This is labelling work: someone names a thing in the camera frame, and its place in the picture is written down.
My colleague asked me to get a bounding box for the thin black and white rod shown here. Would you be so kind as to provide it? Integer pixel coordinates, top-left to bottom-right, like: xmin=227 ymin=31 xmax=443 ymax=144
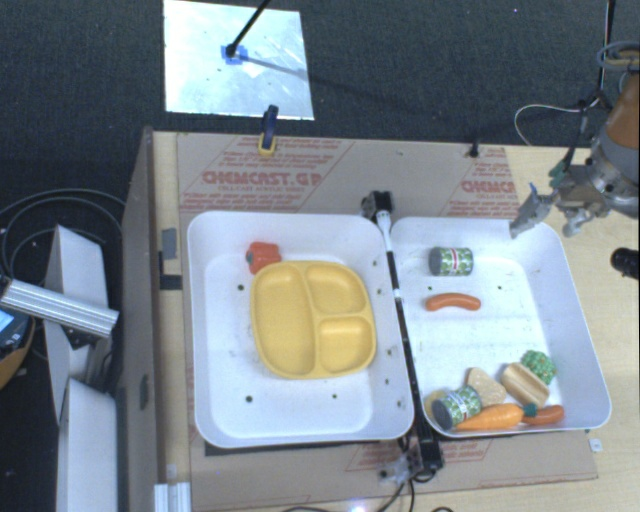
xmin=377 ymin=210 xmax=434 ymax=454

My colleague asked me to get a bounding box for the orange sausage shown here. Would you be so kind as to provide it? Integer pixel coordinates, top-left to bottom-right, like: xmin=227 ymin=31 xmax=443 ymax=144
xmin=521 ymin=404 xmax=566 ymax=427
xmin=425 ymin=292 xmax=482 ymax=313

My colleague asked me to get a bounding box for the tan bread slice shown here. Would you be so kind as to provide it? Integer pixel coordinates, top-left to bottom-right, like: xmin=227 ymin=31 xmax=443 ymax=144
xmin=465 ymin=367 xmax=508 ymax=408

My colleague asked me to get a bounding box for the green broccoli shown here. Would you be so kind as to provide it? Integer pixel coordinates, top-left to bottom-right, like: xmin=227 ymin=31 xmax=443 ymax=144
xmin=519 ymin=349 xmax=558 ymax=386

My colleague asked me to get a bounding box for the orange carrot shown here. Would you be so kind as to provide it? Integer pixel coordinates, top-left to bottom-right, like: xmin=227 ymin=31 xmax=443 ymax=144
xmin=454 ymin=402 xmax=539 ymax=433

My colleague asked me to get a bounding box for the green pea can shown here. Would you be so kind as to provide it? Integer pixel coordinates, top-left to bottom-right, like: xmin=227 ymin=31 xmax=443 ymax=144
xmin=431 ymin=384 xmax=483 ymax=431
xmin=427 ymin=246 xmax=475 ymax=277

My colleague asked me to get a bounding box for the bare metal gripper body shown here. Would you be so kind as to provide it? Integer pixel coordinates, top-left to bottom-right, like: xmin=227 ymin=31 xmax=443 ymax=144
xmin=551 ymin=160 xmax=640 ymax=221

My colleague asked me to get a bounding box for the brown cardboard board red print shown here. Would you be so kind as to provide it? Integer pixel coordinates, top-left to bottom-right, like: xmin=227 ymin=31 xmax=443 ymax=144
xmin=175 ymin=130 xmax=600 ymax=512

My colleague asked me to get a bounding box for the black cylinder on white bracket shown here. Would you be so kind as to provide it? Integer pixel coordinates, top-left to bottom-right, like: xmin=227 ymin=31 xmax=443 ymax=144
xmin=610 ymin=246 xmax=640 ymax=278

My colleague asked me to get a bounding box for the white plastic tray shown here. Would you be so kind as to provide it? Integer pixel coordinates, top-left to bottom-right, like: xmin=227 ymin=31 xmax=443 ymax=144
xmin=389 ymin=215 xmax=613 ymax=440
xmin=186 ymin=210 xmax=417 ymax=449

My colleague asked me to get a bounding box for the orange bell pepper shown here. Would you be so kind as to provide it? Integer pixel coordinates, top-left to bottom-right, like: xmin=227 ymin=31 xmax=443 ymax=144
xmin=244 ymin=241 xmax=283 ymax=276

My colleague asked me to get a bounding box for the tan hot dog bun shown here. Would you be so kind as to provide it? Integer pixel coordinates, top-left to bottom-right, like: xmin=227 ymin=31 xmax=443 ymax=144
xmin=500 ymin=362 xmax=551 ymax=407

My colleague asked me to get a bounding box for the black block with thin wires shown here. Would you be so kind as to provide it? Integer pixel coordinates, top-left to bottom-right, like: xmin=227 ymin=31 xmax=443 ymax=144
xmin=361 ymin=190 xmax=397 ymax=220
xmin=415 ymin=432 xmax=446 ymax=475

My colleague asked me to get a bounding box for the yellow divided plate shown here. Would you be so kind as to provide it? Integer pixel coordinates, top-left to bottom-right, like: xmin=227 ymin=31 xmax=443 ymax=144
xmin=249 ymin=260 xmax=378 ymax=380

